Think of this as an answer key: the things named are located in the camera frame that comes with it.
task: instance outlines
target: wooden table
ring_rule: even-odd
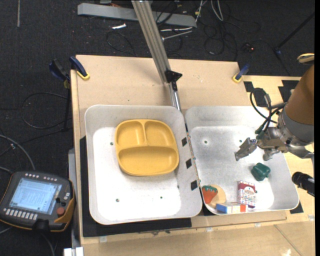
[[[77,214],[80,245],[84,255],[315,255],[315,200],[299,189],[303,213],[289,210],[252,212],[227,216],[191,218],[192,228],[159,232],[127,233],[108,237],[83,237],[80,175],[80,139],[86,135],[85,111],[93,105],[171,105],[151,58],[78,55],[90,74],[82,80],[71,70],[71,98],[77,184]],[[173,71],[182,73],[178,93],[182,113],[192,106],[249,106],[243,81],[264,88],[272,103],[282,102],[282,80],[300,77],[244,76],[236,62],[170,59]],[[310,160],[285,155],[291,174],[313,176]]]

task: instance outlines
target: red button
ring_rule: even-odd
[[[56,213],[58,214],[59,217],[61,217],[62,215],[65,214],[65,209],[63,207],[59,207],[58,209],[56,209]]]

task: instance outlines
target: yellow divided plate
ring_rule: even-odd
[[[162,121],[135,119],[115,130],[116,157],[122,171],[134,176],[155,176],[174,171],[179,151],[171,128]]]

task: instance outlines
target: black floor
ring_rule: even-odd
[[[123,7],[132,8],[127,5],[129,1],[122,2],[126,4]],[[159,14],[165,9],[165,12],[195,16],[200,2],[180,1],[181,6],[177,8],[173,1],[153,1],[152,9]],[[0,137],[1,168],[12,172],[31,168],[28,158],[15,145],[19,143],[36,169],[67,176],[68,151],[73,147],[72,122],[69,119],[70,129],[61,132],[67,90],[49,71],[53,59],[58,59],[68,71],[68,59],[76,54],[151,57],[138,22],[78,16],[77,6],[81,3],[99,1],[0,0],[0,135],[14,141],[8,143]],[[315,0],[219,3],[223,22],[215,16],[211,1],[206,2],[196,29],[164,41],[169,58],[236,61],[240,67],[250,64],[249,75],[300,77],[304,74],[308,66],[297,63],[296,59],[301,54],[315,52],[315,18],[312,16]],[[122,35],[108,33],[124,22],[126,27],[117,30]],[[168,28],[172,26],[160,26],[160,29]],[[175,33],[162,32],[161,35],[167,37]],[[280,52],[275,54],[278,46],[281,46]],[[0,197],[9,178],[7,172],[0,170]],[[49,244],[39,233],[18,228],[1,233],[6,228],[6,224],[0,223],[0,255],[50,255]],[[48,234],[47,238],[57,256],[62,255],[63,248],[71,246],[70,229]]]

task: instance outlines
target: white tray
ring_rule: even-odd
[[[121,171],[115,130],[121,122],[133,119],[154,119],[169,125],[179,151],[175,171],[148,177]],[[112,225],[190,218],[201,211],[200,190],[192,186],[198,184],[197,171],[180,111],[172,106],[94,105],[85,113],[85,130],[89,209],[96,222]]]
[[[299,204],[297,188],[283,153],[264,161],[259,147],[249,156],[236,161],[235,152],[243,141],[256,138],[255,130],[264,119],[252,106],[201,106],[186,111],[185,119],[190,135],[200,185],[218,185],[227,202],[236,202],[238,181],[251,182],[256,188],[256,207],[250,212],[290,210]],[[257,181],[251,169],[262,163],[271,169],[268,178]],[[206,204],[209,211],[224,215]]]

